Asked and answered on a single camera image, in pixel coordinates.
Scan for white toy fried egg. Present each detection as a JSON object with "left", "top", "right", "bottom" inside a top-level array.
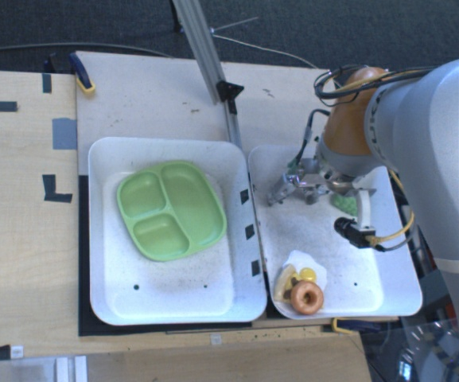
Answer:
[{"left": 282, "top": 249, "right": 329, "bottom": 290}]

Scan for black cylinder on white bracket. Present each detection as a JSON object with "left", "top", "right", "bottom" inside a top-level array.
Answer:
[{"left": 333, "top": 187, "right": 377, "bottom": 250}]

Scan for green toy grapes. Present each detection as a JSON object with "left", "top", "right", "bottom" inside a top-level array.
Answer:
[{"left": 330, "top": 193, "right": 360, "bottom": 217}]

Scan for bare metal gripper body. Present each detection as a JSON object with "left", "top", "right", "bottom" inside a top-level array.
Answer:
[{"left": 286, "top": 158, "right": 358, "bottom": 195}]

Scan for pale yellow toy banana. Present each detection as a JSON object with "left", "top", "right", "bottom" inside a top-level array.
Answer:
[{"left": 273, "top": 263, "right": 298, "bottom": 303}]

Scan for pale flat board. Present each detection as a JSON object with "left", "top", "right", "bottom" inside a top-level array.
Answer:
[{"left": 76, "top": 50, "right": 399, "bottom": 336}]

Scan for green divided plate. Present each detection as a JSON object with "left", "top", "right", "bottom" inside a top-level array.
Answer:
[{"left": 116, "top": 160, "right": 228, "bottom": 263}]

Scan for white plastic tray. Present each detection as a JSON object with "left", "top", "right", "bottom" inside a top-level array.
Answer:
[
  {"left": 247, "top": 144, "right": 424, "bottom": 321},
  {"left": 88, "top": 136, "right": 269, "bottom": 326}
]

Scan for brown toy doughnut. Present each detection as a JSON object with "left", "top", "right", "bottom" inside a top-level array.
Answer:
[{"left": 290, "top": 279, "right": 325, "bottom": 316}]

